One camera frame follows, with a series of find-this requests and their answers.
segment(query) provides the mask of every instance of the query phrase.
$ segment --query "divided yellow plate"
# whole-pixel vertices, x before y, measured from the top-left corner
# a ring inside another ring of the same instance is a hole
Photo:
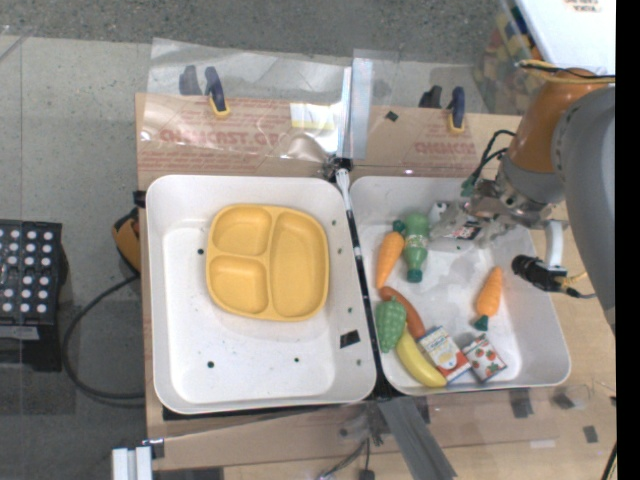
[[[290,208],[227,206],[209,230],[206,276],[215,303],[231,313],[310,318],[329,289],[326,234],[316,219]]]

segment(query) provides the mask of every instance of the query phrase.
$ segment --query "toy banana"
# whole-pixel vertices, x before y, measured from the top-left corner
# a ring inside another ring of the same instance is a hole
[[[422,355],[418,344],[406,327],[396,345],[396,353],[402,365],[421,384],[430,388],[441,388],[447,385],[444,376]]]

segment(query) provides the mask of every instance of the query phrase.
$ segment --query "orange carrot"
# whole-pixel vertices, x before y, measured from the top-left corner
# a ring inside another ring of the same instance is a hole
[[[404,306],[404,309],[407,312],[407,330],[414,339],[419,340],[427,334],[427,330],[424,328],[424,324],[422,323],[422,318],[420,318],[416,308],[414,308],[400,292],[394,290],[390,286],[383,286],[378,290],[378,293],[382,300],[387,301],[391,300],[392,297],[395,297],[395,299]]]
[[[500,307],[500,297],[502,296],[502,269],[493,267],[489,273],[489,277],[476,299],[476,313],[480,318],[473,326],[480,330],[486,331],[489,327],[489,317],[494,316]]]
[[[393,223],[393,231],[387,233],[382,239],[378,251],[378,263],[376,265],[376,288],[384,286],[391,274],[393,267],[402,255],[404,249],[404,237],[400,233],[403,224],[400,221]]]

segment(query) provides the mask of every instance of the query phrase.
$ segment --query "gray floor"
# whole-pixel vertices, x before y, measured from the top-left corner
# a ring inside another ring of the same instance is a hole
[[[151,43],[348,58],[476,62],[497,0],[0,0],[0,218],[63,223],[62,329],[129,272],[110,235],[136,187],[133,95]],[[15,35],[28,38],[7,52]],[[71,347],[80,376],[142,388],[134,283],[91,313]],[[145,436],[143,409],[106,405],[64,373],[0,365],[0,480],[110,477],[114,447]]]

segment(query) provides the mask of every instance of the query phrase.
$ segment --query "toy bottle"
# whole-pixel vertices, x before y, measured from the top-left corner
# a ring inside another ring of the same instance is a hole
[[[409,268],[407,281],[419,283],[422,281],[422,264],[427,259],[429,219],[422,213],[411,213],[406,217],[404,223],[406,226],[405,246],[402,256]]]

